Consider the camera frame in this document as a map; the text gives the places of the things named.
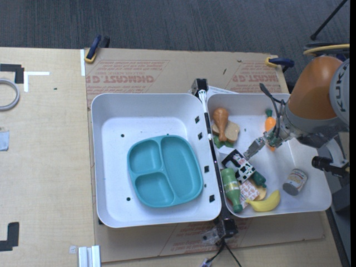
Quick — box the black cylinder on white bracket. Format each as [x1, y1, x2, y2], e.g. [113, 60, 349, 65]
[311, 137, 350, 178]

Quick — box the orange round biscuit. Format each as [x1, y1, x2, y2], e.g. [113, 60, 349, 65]
[251, 178, 268, 202]

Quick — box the black block with thin wires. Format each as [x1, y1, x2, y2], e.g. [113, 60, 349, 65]
[201, 218, 240, 246]
[191, 78, 209, 96]

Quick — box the small can, yellow label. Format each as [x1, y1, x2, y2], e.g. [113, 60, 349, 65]
[282, 168, 309, 197]

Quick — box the teal divided plate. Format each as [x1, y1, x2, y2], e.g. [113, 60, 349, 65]
[126, 135, 204, 209]

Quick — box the brown cardboard board, red print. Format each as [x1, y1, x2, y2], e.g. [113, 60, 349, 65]
[84, 47, 327, 264]

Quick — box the yellow banana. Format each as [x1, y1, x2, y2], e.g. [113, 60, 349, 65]
[245, 189, 281, 213]

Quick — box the toy bread slice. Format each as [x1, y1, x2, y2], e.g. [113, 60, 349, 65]
[211, 120, 241, 144]

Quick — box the orange toy carrot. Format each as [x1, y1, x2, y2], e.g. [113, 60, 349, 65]
[264, 108, 277, 152]

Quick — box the white plastic tray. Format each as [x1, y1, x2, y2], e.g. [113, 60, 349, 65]
[206, 92, 333, 219]
[90, 92, 223, 229]

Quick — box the dark green small bottle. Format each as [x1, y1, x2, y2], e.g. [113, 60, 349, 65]
[251, 171, 268, 189]

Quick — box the brown toy chicken drumstick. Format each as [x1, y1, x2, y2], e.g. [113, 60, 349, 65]
[212, 107, 230, 142]

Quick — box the orange and white packet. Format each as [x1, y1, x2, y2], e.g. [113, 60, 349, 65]
[238, 180, 261, 209]

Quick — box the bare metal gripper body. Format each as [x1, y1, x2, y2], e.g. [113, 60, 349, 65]
[262, 115, 300, 148]

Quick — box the cow print milk carton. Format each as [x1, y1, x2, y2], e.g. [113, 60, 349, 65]
[219, 146, 257, 184]

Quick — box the green toy lettuce leaf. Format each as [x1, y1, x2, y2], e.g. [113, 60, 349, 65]
[212, 134, 235, 150]

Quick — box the white paper sheet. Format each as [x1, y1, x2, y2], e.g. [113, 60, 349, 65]
[206, 85, 240, 95]

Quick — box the light green bottle, yellow label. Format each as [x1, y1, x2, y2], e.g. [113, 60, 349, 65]
[220, 167, 244, 214]

